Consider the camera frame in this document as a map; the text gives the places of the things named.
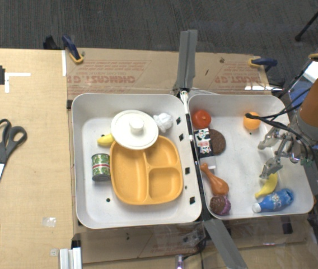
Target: orange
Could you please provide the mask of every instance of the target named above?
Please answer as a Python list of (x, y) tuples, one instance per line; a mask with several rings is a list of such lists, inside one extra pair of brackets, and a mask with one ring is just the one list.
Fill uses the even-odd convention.
[[(256, 112), (250, 112), (252, 115), (259, 115)], [(250, 130), (258, 129), (261, 121), (259, 119), (249, 119), (244, 116), (244, 127)]]

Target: scissors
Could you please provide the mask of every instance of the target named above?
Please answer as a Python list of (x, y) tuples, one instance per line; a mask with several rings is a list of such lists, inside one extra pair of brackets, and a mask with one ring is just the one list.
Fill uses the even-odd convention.
[[(13, 151), (27, 139), (27, 132), (23, 127), (13, 127), (8, 119), (1, 119), (0, 126), (4, 124), (2, 140), (0, 141), (0, 179), (9, 156)], [(17, 134), (22, 136), (15, 141)]]

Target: yellow plate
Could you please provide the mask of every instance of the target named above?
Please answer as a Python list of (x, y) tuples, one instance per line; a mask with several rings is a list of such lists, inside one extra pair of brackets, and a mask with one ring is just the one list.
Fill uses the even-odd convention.
[(120, 200), (132, 205), (152, 205), (176, 199), (183, 190), (183, 173), (177, 148), (168, 138), (144, 150), (130, 150), (113, 142), (110, 174)]

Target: yellow banana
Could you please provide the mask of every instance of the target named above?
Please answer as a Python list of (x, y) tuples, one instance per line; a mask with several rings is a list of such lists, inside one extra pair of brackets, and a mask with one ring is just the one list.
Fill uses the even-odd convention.
[(270, 174), (269, 178), (265, 181), (261, 190), (255, 193), (255, 198), (257, 199), (260, 196), (264, 196), (264, 195), (273, 193), (273, 191), (276, 188), (277, 182), (278, 182), (277, 173)]
[(110, 146), (114, 142), (114, 138), (111, 133), (100, 137), (97, 140), (98, 145), (100, 146)]

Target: green can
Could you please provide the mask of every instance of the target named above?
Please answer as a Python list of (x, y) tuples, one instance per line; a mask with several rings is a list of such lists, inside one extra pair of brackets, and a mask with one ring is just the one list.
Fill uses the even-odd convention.
[(110, 179), (109, 155), (92, 155), (92, 179), (96, 182)]

